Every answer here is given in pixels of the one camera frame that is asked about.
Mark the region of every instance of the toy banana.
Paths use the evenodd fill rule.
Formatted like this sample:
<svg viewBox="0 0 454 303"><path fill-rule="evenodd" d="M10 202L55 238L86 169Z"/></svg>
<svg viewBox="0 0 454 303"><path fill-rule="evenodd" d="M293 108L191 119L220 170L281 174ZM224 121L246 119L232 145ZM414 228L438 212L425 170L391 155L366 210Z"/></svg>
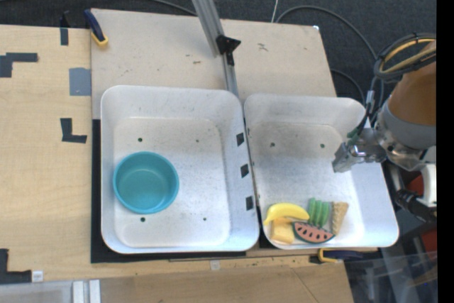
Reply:
<svg viewBox="0 0 454 303"><path fill-rule="evenodd" d="M278 217L292 217L298 220L309 219L309 214L305 209L297 204L282 202L273 204L267 211L267 218L263 221L264 225L268 225L272 220Z"/></svg>

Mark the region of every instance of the black tape marking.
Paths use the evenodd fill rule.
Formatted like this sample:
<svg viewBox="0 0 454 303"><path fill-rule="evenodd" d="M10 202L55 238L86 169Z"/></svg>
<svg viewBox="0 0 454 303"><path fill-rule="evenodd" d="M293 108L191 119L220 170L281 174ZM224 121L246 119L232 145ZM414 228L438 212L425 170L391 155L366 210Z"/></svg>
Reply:
<svg viewBox="0 0 454 303"><path fill-rule="evenodd" d="M247 164L244 164L241 166L241 178L244 178L249 174L249 166Z"/></svg>
<svg viewBox="0 0 454 303"><path fill-rule="evenodd" d="M37 53L6 53L0 56L0 77L13 76L13 62L37 62Z"/></svg>
<svg viewBox="0 0 454 303"><path fill-rule="evenodd" d="M246 211L254 208L254 200L252 196L246 197Z"/></svg>
<svg viewBox="0 0 454 303"><path fill-rule="evenodd" d="M67 28L60 28L60 44L61 45L69 45L70 39L68 36L68 29Z"/></svg>
<svg viewBox="0 0 454 303"><path fill-rule="evenodd" d="M244 143L244 133L239 133L236 135L236 145L240 146Z"/></svg>
<svg viewBox="0 0 454 303"><path fill-rule="evenodd" d="M87 136L74 136L72 135L72 119L71 118L61 118L60 123L62 124L63 137L62 141L67 141L70 143L83 143L87 142Z"/></svg>
<svg viewBox="0 0 454 303"><path fill-rule="evenodd" d="M0 285L31 282L31 270L24 272L8 271L8 249L0 249Z"/></svg>

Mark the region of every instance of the wooden table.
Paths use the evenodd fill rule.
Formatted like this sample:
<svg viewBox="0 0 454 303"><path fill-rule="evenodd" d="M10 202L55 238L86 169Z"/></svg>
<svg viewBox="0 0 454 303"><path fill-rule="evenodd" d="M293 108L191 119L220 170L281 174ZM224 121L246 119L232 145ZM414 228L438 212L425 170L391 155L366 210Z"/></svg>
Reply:
<svg viewBox="0 0 454 303"><path fill-rule="evenodd" d="M298 72L299 86L291 86L292 92L336 95L317 30L267 23L223 23L230 33L246 39L236 51L239 89L244 84L243 89L252 92L251 80L255 78L255 84L262 85L259 91L273 90L270 85L275 85L276 92L285 93L290 86L282 80L288 80L288 75L294 78ZM69 69L93 66L96 49L90 39L88 30L69 28L69 43L62 45L59 28L0 26L0 55L38 54L37 62L13 62L11 77L0 77L0 248L9 249L9 271L42 270L45 281L209 273L213 270L211 259L90 263L92 98L70 95L69 85ZM198 61L194 59L190 67L201 66ZM293 70L283 67L291 62L300 63ZM222 87L219 81L211 88L218 87ZM61 118L71 118L73 134L86 135L86 143L62 141ZM279 274L288 271L290 275L300 268L315 272L318 266L314 267L307 255L314 252L256 246L245 257L216 261L216 267L223 274L240 268L245 274L266 273L267 268L281 269L277 270ZM343 264L320 266L321 270L331 272L329 276L345 288L341 294L334 292L333 297L351 302ZM231 274L239 276L241 272Z"/></svg>

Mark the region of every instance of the blue bowl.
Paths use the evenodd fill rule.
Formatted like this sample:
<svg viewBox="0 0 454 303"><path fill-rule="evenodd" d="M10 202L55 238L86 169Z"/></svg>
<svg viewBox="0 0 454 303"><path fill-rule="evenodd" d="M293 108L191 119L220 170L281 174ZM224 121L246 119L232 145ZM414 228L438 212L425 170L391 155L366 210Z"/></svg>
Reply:
<svg viewBox="0 0 454 303"><path fill-rule="evenodd" d="M166 209L178 194L179 178L172 163L159 154L130 154L116 166L113 190L124 207L137 214Z"/></svg>

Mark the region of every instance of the toy watermelon slice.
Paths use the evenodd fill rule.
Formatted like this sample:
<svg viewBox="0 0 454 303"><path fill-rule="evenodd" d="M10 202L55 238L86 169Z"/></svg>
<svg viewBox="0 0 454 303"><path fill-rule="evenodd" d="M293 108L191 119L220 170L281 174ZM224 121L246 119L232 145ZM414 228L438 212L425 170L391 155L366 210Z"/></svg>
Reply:
<svg viewBox="0 0 454 303"><path fill-rule="evenodd" d="M293 230L297 238L307 243L325 243L335 236L332 232L307 222L294 222Z"/></svg>

